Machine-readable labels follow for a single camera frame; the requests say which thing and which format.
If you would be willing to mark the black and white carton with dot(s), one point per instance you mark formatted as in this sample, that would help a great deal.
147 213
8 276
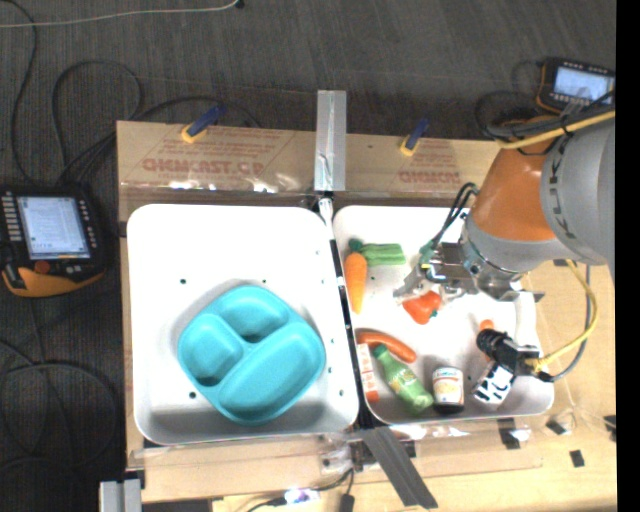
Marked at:
492 389

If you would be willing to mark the blue divided plate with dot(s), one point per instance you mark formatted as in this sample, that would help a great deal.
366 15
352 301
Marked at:
250 355

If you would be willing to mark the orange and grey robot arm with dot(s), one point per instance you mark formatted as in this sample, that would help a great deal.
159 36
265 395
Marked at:
530 200

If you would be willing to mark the light green toy vegetable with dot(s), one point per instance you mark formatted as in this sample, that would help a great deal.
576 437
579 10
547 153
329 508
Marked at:
385 254

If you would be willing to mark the orange carrot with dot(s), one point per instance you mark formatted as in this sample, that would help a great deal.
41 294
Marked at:
355 280

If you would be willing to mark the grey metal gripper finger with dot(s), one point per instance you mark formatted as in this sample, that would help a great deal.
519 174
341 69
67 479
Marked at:
447 291
411 286

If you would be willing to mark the small white and yellow can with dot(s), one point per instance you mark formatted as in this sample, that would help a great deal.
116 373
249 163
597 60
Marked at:
448 390

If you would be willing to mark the black cylinder on white bracket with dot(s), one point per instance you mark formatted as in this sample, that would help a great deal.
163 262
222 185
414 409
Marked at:
507 350

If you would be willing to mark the small orange toy food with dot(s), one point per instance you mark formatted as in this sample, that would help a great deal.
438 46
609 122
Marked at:
486 325

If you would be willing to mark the red sausage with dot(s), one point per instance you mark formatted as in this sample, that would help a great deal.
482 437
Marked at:
395 344

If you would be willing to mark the brown cardboard board red print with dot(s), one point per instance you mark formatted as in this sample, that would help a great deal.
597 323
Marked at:
240 155

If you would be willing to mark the green bottle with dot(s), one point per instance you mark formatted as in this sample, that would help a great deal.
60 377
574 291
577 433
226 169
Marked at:
402 382

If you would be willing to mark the orange bell pepper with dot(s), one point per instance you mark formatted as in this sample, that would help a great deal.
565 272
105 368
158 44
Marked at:
422 307

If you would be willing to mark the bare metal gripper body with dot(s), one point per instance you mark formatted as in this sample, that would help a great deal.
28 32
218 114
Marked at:
457 262

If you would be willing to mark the thin black and white rod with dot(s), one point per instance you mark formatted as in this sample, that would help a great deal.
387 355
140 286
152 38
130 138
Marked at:
345 310

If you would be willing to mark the orange and white carton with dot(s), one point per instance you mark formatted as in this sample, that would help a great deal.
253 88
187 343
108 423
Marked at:
369 375

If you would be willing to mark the white plastic tray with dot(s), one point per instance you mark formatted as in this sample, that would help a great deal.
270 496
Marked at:
450 345
160 240

